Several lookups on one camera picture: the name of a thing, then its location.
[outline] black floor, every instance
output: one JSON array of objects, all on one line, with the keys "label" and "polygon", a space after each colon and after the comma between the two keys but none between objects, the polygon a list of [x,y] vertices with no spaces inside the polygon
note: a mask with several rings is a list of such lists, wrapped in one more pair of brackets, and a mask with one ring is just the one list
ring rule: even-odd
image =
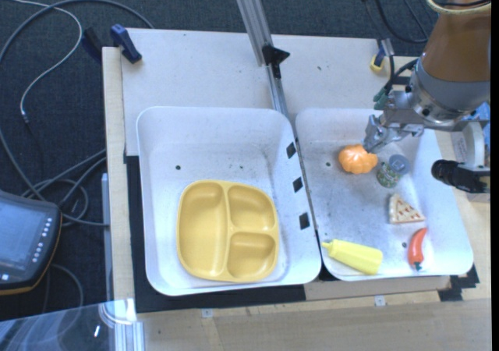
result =
[{"label": "black floor", "polygon": [[[64,0],[28,1],[51,4]],[[245,31],[235,0],[111,1],[136,10],[156,28]],[[425,33],[431,32],[436,15],[419,0],[408,2],[420,21],[420,28],[404,0],[380,2],[399,35],[420,40]],[[373,0],[369,3],[376,25],[371,23],[360,0],[264,0],[264,7],[274,34],[382,36],[392,39],[397,55],[418,55],[423,50],[424,43],[410,44],[389,34],[376,14]],[[112,45],[109,29],[115,23],[125,27],[146,26],[133,13],[107,2],[78,1],[64,7],[78,17],[83,29],[92,28],[103,45]],[[23,103],[29,123],[26,124],[20,114],[19,103],[30,83],[62,59],[78,39],[78,26],[60,12],[40,15],[11,37],[16,28],[40,8],[0,0],[0,47],[3,48],[0,55],[0,129],[13,157],[32,183],[53,178],[105,148],[101,67],[82,47],[30,89]],[[91,163],[78,169],[71,178],[78,179],[90,166]],[[89,200],[85,220],[102,221],[101,177],[105,171],[106,165],[101,163],[82,183]],[[57,183],[43,195],[59,203],[70,186]],[[0,189],[17,195],[27,190],[27,184],[14,169],[3,147],[0,147]],[[84,199],[83,190],[78,189],[75,197],[63,205],[63,211],[78,215],[83,211]],[[101,227],[66,226],[54,262],[79,279],[84,304],[105,301]],[[66,272],[51,268],[49,278],[31,292],[0,296],[0,320],[78,305],[78,287]]]}]

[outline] orange toy food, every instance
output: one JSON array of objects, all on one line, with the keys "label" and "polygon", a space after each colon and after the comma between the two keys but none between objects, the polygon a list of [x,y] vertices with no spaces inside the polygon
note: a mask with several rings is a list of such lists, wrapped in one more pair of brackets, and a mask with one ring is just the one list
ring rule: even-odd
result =
[{"label": "orange toy food", "polygon": [[340,151],[338,160],[346,172],[368,173],[377,164],[377,155],[368,153],[362,144],[352,144]]}]

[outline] plastic tray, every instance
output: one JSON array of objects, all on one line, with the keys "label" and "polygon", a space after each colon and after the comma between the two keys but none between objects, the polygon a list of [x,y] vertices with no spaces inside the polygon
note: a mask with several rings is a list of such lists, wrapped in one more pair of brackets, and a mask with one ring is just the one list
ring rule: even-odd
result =
[{"label": "plastic tray", "polygon": [[[341,167],[339,151],[362,141],[371,114],[380,112],[311,108],[296,118],[319,240],[347,240],[380,249],[384,255],[378,273],[365,275],[329,258],[321,248],[324,266],[345,281],[465,274],[472,267],[472,248],[453,189],[431,175],[432,164],[441,159],[434,131],[388,144],[378,154],[378,166],[367,174],[354,175]],[[376,174],[380,163],[393,154],[408,158],[411,171],[389,189],[379,184]],[[390,224],[388,203],[395,192],[421,211],[426,221]],[[428,234],[423,242],[424,269],[418,272],[409,266],[407,245],[423,226],[428,227]]]},{"label": "plastic tray", "polygon": [[255,282],[275,267],[279,225],[274,202],[243,183],[200,180],[180,197],[177,254],[200,278]]},{"label": "plastic tray", "polygon": [[[158,292],[180,296],[297,285],[318,276],[320,250],[294,141],[290,122],[270,109],[152,107],[140,114],[137,142],[146,273]],[[254,186],[273,200],[279,248],[275,267],[265,278],[210,280],[192,275],[180,262],[180,197],[189,184],[204,179]]]}]

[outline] screen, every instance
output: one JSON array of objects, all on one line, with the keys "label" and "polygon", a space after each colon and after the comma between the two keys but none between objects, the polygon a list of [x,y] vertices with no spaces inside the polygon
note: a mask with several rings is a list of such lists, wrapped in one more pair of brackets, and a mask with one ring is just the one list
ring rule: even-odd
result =
[{"label": "screen", "polygon": [[0,200],[0,267],[25,271],[47,213]]}]

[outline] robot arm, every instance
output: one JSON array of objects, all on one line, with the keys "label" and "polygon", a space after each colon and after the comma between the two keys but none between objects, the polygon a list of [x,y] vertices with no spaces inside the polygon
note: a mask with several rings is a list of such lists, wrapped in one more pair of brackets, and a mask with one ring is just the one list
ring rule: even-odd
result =
[{"label": "robot arm", "polygon": [[[446,7],[427,1],[440,16],[409,85],[393,85],[375,97],[383,112],[369,117],[363,141],[368,152],[425,129],[463,130],[469,121],[462,119],[490,100],[491,0],[448,0]],[[450,177],[438,172],[435,168],[434,176],[442,181]]]}]

